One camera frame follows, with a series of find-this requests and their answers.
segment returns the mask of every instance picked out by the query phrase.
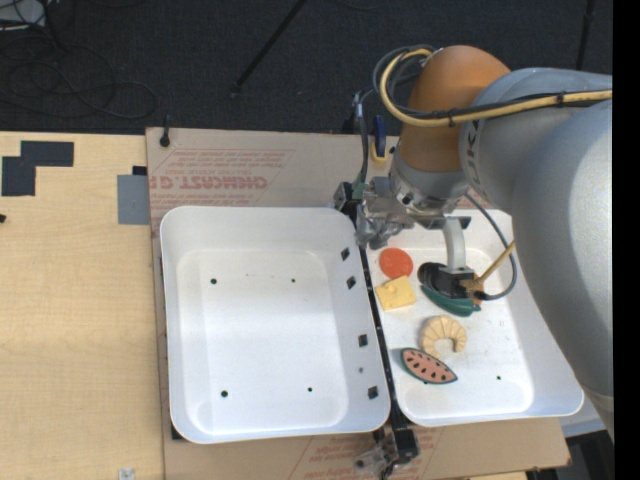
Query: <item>watermelon slice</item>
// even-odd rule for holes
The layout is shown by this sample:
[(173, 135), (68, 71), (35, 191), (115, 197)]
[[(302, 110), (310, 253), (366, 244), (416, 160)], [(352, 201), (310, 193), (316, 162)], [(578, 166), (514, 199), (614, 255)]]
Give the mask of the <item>watermelon slice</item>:
[(448, 384), (458, 376), (440, 359), (417, 348), (402, 349), (402, 362), (414, 377), (430, 384)]

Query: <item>white tray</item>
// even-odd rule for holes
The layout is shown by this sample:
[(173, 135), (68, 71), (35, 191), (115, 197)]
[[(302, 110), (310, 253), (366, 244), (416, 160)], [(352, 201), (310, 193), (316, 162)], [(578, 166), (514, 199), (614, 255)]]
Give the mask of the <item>white tray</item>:
[[(489, 213), (511, 241), (509, 215), (497, 210)], [(472, 217), (464, 231), (467, 265), (478, 274), (484, 273), (504, 246), (478, 210), (460, 209), (453, 215)], [(447, 263), (442, 231), (428, 231), (416, 225), (389, 239), (388, 246), (409, 253), (414, 264), (410, 281), (417, 302), (406, 308), (379, 309), (398, 404), (411, 421), (441, 426), (566, 416), (580, 409), (584, 399), (582, 389), (542, 319), (521, 271), (515, 289), (507, 297), (485, 301), (480, 311), (459, 317), (431, 302), (421, 291), (416, 276), (422, 263)], [(367, 252), (374, 286), (388, 280), (379, 266), (382, 250)], [(507, 260), (488, 278), (485, 291), (500, 293), (510, 280), (511, 265)], [(435, 315), (449, 315), (457, 320), (465, 328), (468, 340), (462, 352), (454, 352), (450, 340), (436, 342), (442, 361), (458, 380), (425, 385), (407, 373), (400, 362), (400, 350), (420, 348), (420, 330)]]
[(389, 415), (354, 227), (328, 208), (179, 207), (160, 227), (169, 395), (195, 443)]

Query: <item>orange disc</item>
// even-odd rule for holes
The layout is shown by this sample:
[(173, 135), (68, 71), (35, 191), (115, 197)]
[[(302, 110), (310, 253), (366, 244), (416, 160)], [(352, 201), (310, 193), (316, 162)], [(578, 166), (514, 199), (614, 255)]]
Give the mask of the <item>orange disc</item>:
[(389, 247), (380, 253), (380, 268), (391, 279), (408, 276), (413, 271), (413, 261), (402, 249)]

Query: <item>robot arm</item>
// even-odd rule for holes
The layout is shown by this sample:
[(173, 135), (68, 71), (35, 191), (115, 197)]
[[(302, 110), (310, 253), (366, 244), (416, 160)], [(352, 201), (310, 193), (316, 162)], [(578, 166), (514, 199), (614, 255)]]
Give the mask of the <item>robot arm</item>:
[[(426, 63), (404, 108), (387, 89), (412, 56)], [(418, 48), (389, 63), (379, 94), (403, 128), (388, 177), (363, 191), (360, 245), (382, 247), (414, 224), (442, 229), (440, 291), (469, 296), (465, 224), (449, 214), (470, 187), (510, 214), (536, 304), (613, 438), (612, 77), (511, 72), (477, 48)]]

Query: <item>black tape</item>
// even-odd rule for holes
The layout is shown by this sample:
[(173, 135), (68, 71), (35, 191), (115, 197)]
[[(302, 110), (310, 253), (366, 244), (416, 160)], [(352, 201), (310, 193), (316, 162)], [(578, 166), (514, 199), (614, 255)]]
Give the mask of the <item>black tape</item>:
[(20, 156), (2, 158), (2, 195), (35, 196), (36, 167), (72, 167), (73, 142), (23, 140)]

